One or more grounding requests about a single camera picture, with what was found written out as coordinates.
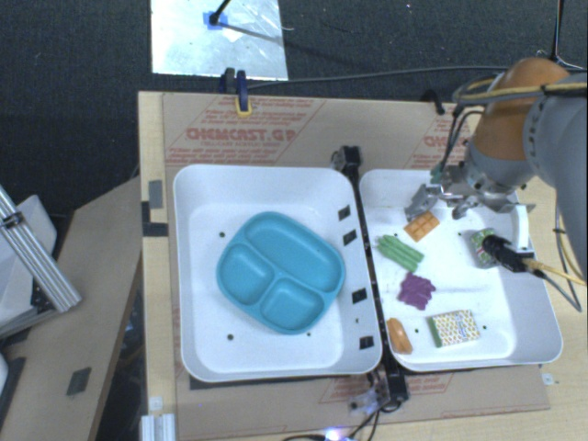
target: blue divided plate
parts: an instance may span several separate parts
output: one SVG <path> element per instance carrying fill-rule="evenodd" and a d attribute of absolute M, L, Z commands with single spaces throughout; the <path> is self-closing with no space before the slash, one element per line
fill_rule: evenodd
<path fill-rule="evenodd" d="M 277 212 L 248 220 L 217 265 L 222 293 L 283 334 L 300 334 L 319 321 L 344 279 L 341 255 L 316 233 Z"/>

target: cable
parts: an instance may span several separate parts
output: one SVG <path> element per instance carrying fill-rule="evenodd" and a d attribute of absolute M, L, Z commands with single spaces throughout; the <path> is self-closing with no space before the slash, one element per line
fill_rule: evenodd
<path fill-rule="evenodd" d="M 297 439 L 310 439 L 310 441 L 325 441 L 326 438 L 323 435 L 294 435 L 285 437 L 282 441 L 295 441 Z"/>
<path fill-rule="evenodd" d="M 545 279 L 551 286 L 553 286 L 555 289 L 557 289 L 560 294 L 564 297 L 564 299 L 566 301 L 568 301 L 570 303 L 570 305 L 578 312 L 582 311 L 582 305 L 580 304 L 580 302 L 577 300 L 572 300 L 570 296 L 568 296 L 568 294 L 566 294 L 566 291 L 564 291 L 560 285 L 558 283 L 556 283 L 553 279 L 551 279 L 548 275 L 546 275 L 543 271 L 536 269 L 535 271 L 533 271 L 531 273 L 532 275 L 535 275 L 536 277 L 540 277 L 541 279 Z"/>
<path fill-rule="evenodd" d="M 576 277 L 583 279 L 582 273 L 580 272 L 580 270 L 574 265 L 573 260 L 571 259 L 569 253 L 568 253 L 568 249 L 567 247 L 564 245 L 563 243 L 563 239 L 561 238 L 561 235 L 563 235 L 565 232 L 564 229 L 562 229 L 561 226 L 561 217 L 559 215 L 559 211 L 557 209 L 558 207 L 558 201 L 556 200 L 556 218 L 555 218 L 555 225 L 556 228 L 553 229 L 553 231 L 556 233 L 556 243 L 558 246 L 558 253 L 560 255 L 560 261 L 561 261 L 561 266 L 563 267 L 563 270 L 567 273 L 568 272 L 568 267 L 570 267 L 571 272 L 576 275 Z"/>
<path fill-rule="evenodd" d="M 261 84 L 250 85 L 249 90 L 257 90 L 259 88 L 266 88 L 276 85 L 294 85 L 294 84 L 314 84 L 314 83 L 328 83 L 328 82 L 343 82 L 347 80 L 361 80 L 365 78 L 379 78 L 396 75 L 412 75 L 412 74 L 429 74 L 433 72 L 459 72 L 467 70 L 490 70 L 490 71 L 504 71 L 508 67 L 496 65 L 455 65 L 442 67 L 420 67 L 416 69 L 390 70 L 385 72 L 374 73 L 359 73 L 355 75 L 340 75 L 333 77 L 312 77 L 312 78 L 294 78 L 292 80 L 276 80 L 274 82 L 264 82 Z"/>
<path fill-rule="evenodd" d="M 551 46 L 551 54 L 549 55 L 549 59 L 559 65 L 562 65 L 566 68 L 574 68 L 574 69 L 583 69 L 578 65 L 574 65 L 573 63 L 565 62 L 560 57 L 560 32 L 561 32 L 561 20 L 563 18 L 563 7 L 564 7 L 565 0 L 558 0 L 558 6 L 556 8 L 555 14 L 555 30 L 553 34 L 553 43 Z"/>
<path fill-rule="evenodd" d="M 401 407 L 402 407 L 402 402 L 399 401 L 398 403 L 396 403 L 395 405 L 393 405 L 392 407 L 388 408 L 388 405 L 384 405 L 382 408 L 380 408 L 379 410 L 381 412 L 384 413 L 394 413 L 397 412 Z"/>
<path fill-rule="evenodd" d="M 568 247 L 563 244 L 563 240 L 561 239 L 561 233 L 558 233 L 558 244 L 561 247 L 561 251 L 563 252 L 563 256 L 566 259 L 566 263 L 571 269 L 571 272 L 576 275 L 579 279 L 582 279 L 582 273 L 580 270 L 574 265 L 573 260 L 570 258 Z"/>
<path fill-rule="evenodd" d="M 376 423 L 378 422 L 378 419 L 379 419 L 379 410 L 376 410 L 368 418 L 366 418 L 360 426 L 358 426 L 355 430 L 353 430 L 351 433 L 349 433 L 349 435 L 347 435 L 347 437 L 353 439 L 354 437 L 356 437 L 356 434 L 359 433 L 361 430 L 363 430 L 369 424 L 369 422 L 371 422 L 372 420 L 374 420 L 374 426 L 375 426 Z"/>
<path fill-rule="evenodd" d="M 468 90 L 475 90 L 476 88 L 481 88 L 483 86 L 490 86 L 494 80 L 496 80 L 496 77 L 484 77 L 478 81 L 474 80 L 468 85 Z"/>
<path fill-rule="evenodd" d="M 558 203 L 556 201 L 556 205 L 555 205 L 555 230 L 560 231 L 561 230 L 560 226 L 561 226 L 560 208 L 558 207 Z M 567 273 L 568 267 L 566 266 L 565 258 L 563 256 L 563 252 L 560 247 L 560 241 L 556 240 L 556 244 L 558 246 L 558 254 L 560 255 L 561 266 L 563 267 L 563 270 Z M 576 311 L 581 312 L 582 311 L 582 304 L 580 303 L 580 300 L 578 299 L 578 295 L 576 294 L 576 289 L 572 285 L 571 281 L 568 281 L 568 287 L 570 288 L 570 292 L 573 296 L 574 302 L 571 302 L 567 295 L 564 295 L 564 297 L 566 298 L 566 300 L 571 304 L 571 306 Z"/>
<path fill-rule="evenodd" d="M 531 96 L 565 96 L 570 94 L 585 95 L 588 84 L 577 82 L 570 84 L 549 84 L 542 86 L 520 86 L 515 88 L 504 88 L 476 94 L 462 95 L 459 91 L 454 93 L 453 98 L 461 106 L 488 105 L 498 101 L 507 101 L 517 98 L 528 98 Z"/>
<path fill-rule="evenodd" d="M 379 412 L 380 412 L 380 410 L 378 410 L 376 412 L 376 417 L 374 418 L 374 424 L 371 427 L 371 432 L 369 433 L 369 436 L 367 437 L 367 441 L 371 441 L 372 439 L 374 439 L 374 434 L 376 433 L 376 428 L 378 428 Z"/>
<path fill-rule="evenodd" d="M 458 124 L 457 129 L 456 129 L 456 124 L 458 122 L 459 114 L 457 114 L 456 116 L 455 116 L 455 114 L 456 114 L 456 111 L 454 111 L 453 122 L 451 124 L 451 128 L 449 129 L 449 135 L 447 137 L 447 145 L 446 145 L 445 153 L 443 155 L 443 159 L 441 160 L 441 163 L 439 164 L 440 171 L 443 171 L 445 169 L 447 161 L 449 160 L 449 156 L 451 155 L 453 148 L 456 146 L 456 143 L 458 143 L 459 134 L 461 133 L 461 129 L 462 129 L 463 125 L 465 124 L 466 119 L 469 116 L 471 116 L 472 114 L 481 115 L 481 114 L 483 114 L 483 112 L 479 111 L 479 110 L 468 111 L 466 114 L 464 114 L 461 117 L 461 120 Z"/>
<path fill-rule="evenodd" d="M 546 265 L 545 263 L 541 263 L 540 261 L 534 260 L 532 258 L 523 258 L 523 264 L 529 269 L 540 269 L 541 271 L 549 271 L 550 273 L 553 273 L 560 277 L 565 277 L 568 281 L 579 284 L 581 286 L 586 286 L 586 283 L 581 279 L 577 278 L 576 276 L 572 276 L 569 273 L 560 271 L 557 268 L 554 268 L 553 266 Z"/>

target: black cable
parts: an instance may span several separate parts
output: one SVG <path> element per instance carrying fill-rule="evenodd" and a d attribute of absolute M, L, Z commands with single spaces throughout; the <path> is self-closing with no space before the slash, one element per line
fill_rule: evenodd
<path fill-rule="evenodd" d="M 445 169 L 445 166 L 447 164 L 447 161 L 449 160 L 449 156 L 451 155 L 451 153 L 453 152 L 453 148 L 456 146 L 456 143 L 458 143 L 459 140 L 459 134 L 461 133 L 461 129 L 463 128 L 463 125 L 466 122 L 466 119 L 471 116 L 472 114 L 483 114 L 483 111 L 468 111 L 466 114 L 464 114 L 461 117 L 461 120 L 459 121 L 459 124 L 456 128 L 456 124 L 458 123 L 458 117 L 459 114 L 456 114 L 456 111 L 454 111 L 454 118 L 453 118 L 453 122 L 451 123 L 451 129 L 449 129 L 449 135 L 447 136 L 447 145 L 446 145 L 446 149 L 445 149 L 445 153 L 443 155 L 443 159 L 441 160 L 440 163 L 440 169 L 441 171 L 443 171 Z"/>
<path fill-rule="evenodd" d="M 558 206 L 558 203 L 556 201 L 556 205 L 555 205 L 555 229 L 554 232 L 557 233 L 565 233 L 565 231 L 563 231 L 560 228 L 560 208 Z M 556 235 L 556 245 L 558 248 L 558 255 L 560 256 L 560 261 L 561 261 L 561 266 L 563 268 L 564 273 L 568 273 L 568 266 L 566 265 L 566 259 L 565 256 L 563 254 L 563 248 L 562 248 L 562 243 L 561 243 L 561 237 L 559 237 L 558 235 Z M 571 306 L 578 312 L 582 311 L 582 304 L 580 303 L 580 299 L 578 299 L 578 295 L 576 294 L 576 289 L 574 288 L 573 284 L 571 283 L 571 281 L 569 279 L 566 279 L 566 281 L 568 282 L 568 287 L 570 288 L 570 292 L 573 298 L 573 303 L 571 303 Z"/>
<path fill-rule="evenodd" d="M 312 78 L 294 78 L 292 80 L 276 80 L 274 82 L 263 82 L 261 84 L 255 84 L 248 86 L 249 90 L 256 90 L 259 88 L 266 88 L 268 86 L 275 85 L 294 85 L 294 84 L 314 84 L 314 83 L 326 83 L 326 82 L 343 82 L 347 80 L 360 80 L 365 78 L 378 78 L 396 75 L 412 75 L 412 74 L 429 74 L 432 72 L 458 72 L 467 70 L 489 70 L 489 71 L 504 71 L 508 67 L 496 66 L 496 65 L 454 65 L 454 66 L 442 66 L 442 67 L 421 67 L 417 69 L 404 69 L 404 70 L 390 70 L 385 72 L 374 72 L 374 73 L 359 73 L 355 75 L 340 75 L 334 77 L 312 77 Z"/>
<path fill-rule="evenodd" d="M 369 422 L 371 422 L 374 419 L 374 417 L 378 415 L 378 413 L 379 413 L 379 410 L 373 412 L 368 418 L 366 418 L 362 422 L 362 424 L 360 426 L 358 426 L 355 430 L 353 430 L 351 433 L 349 433 L 349 435 L 347 435 L 347 437 L 354 438 L 357 433 L 359 433 L 361 430 L 363 430 L 369 424 Z"/>
<path fill-rule="evenodd" d="M 376 428 L 378 428 L 378 421 L 379 421 L 379 410 L 376 412 L 376 417 L 374 418 L 374 424 L 371 427 L 371 432 L 367 437 L 367 441 L 371 441 L 374 438 L 374 434 L 376 433 Z"/>
<path fill-rule="evenodd" d="M 548 58 L 563 66 L 566 69 L 583 69 L 579 65 L 574 65 L 573 63 L 565 62 L 560 56 L 560 33 L 561 33 L 561 20 L 563 19 L 563 7 L 564 7 L 565 0 L 558 0 L 558 6 L 555 14 L 555 30 L 553 32 L 553 43 L 551 45 L 551 54 Z"/>
<path fill-rule="evenodd" d="M 325 441 L 326 437 L 323 435 L 294 435 L 285 437 L 282 441 L 295 441 L 296 439 L 310 439 L 310 441 Z"/>
<path fill-rule="evenodd" d="M 388 403 L 387 405 L 384 405 L 379 410 L 381 412 L 383 412 L 383 413 L 394 413 L 394 412 L 397 412 L 401 408 L 401 406 L 402 406 L 402 402 L 401 401 L 399 401 L 398 403 L 396 403 L 392 407 L 388 408 L 388 405 L 390 405 L 390 404 L 392 404 L 392 402 Z"/>
<path fill-rule="evenodd" d="M 578 312 L 582 311 L 582 305 L 580 304 L 580 302 L 577 300 L 576 302 L 574 302 L 574 300 L 566 293 L 565 290 L 563 290 L 560 285 L 555 282 L 553 279 L 551 279 L 548 275 L 546 275 L 543 271 L 541 271 L 540 269 L 534 269 L 531 274 L 533 276 L 539 277 L 540 279 L 545 279 L 551 286 L 553 286 L 555 289 L 558 290 L 558 292 L 563 296 L 563 298 L 568 301 L 570 303 L 570 305 Z"/>

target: cardboard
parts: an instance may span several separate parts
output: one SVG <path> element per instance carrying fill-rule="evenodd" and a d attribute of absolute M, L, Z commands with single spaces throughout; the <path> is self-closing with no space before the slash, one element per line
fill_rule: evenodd
<path fill-rule="evenodd" d="M 158 162 L 164 159 L 164 166 L 157 165 L 159 176 L 142 181 L 143 186 L 159 179 L 165 183 L 172 293 L 170 314 L 173 315 L 175 342 L 175 400 L 171 401 L 170 412 L 177 415 L 182 441 L 233 436 L 258 438 L 270 433 L 358 425 L 362 416 L 350 413 L 348 401 L 364 392 L 368 383 L 364 376 L 206 388 L 194 381 L 190 383 L 179 354 L 172 198 L 175 174 L 191 163 L 328 166 L 331 155 L 342 145 L 361 147 L 364 157 L 361 171 L 364 173 L 373 168 L 428 169 L 443 154 L 451 122 L 451 106 L 447 107 L 449 111 L 445 116 L 438 116 L 433 105 L 423 103 L 269 96 L 252 96 L 251 99 L 253 116 L 239 119 L 234 113 L 231 96 L 144 94 L 140 98 L 146 107 L 157 105 L 156 116 L 149 119 L 150 139 L 141 139 L 141 150 L 143 145 L 149 148 L 152 136 L 157 137 L 157 122 L 161 123 L 159 135 L 163 138 L 163 141 L 156 139 L 163 151 L 155 154 Z M 465 126 L 464 138 L 470 133 L 471 127 Z M 457 161 L 463 151 L 463 146 L 457 147 L 452 162 Z M 153 168 L 148 158 L 145 157 L 144 162 Z M 147 333 L 155 323 L 146 323 Z M 148 357 L 148 373 L 152 372 L 150 361 Z M 158 364 L 156 356 L 153 364 Z M 397 413 L 383 415 L 381 423 L 520 413 L 549 407 L 537 366 L 422 374 L 410 376 L 408 382 L 410 400 Z M 157 395 L 149 387 L 148 391 L 150 397 Z M 276 435 L 267 439 L 282 437 Z"/>

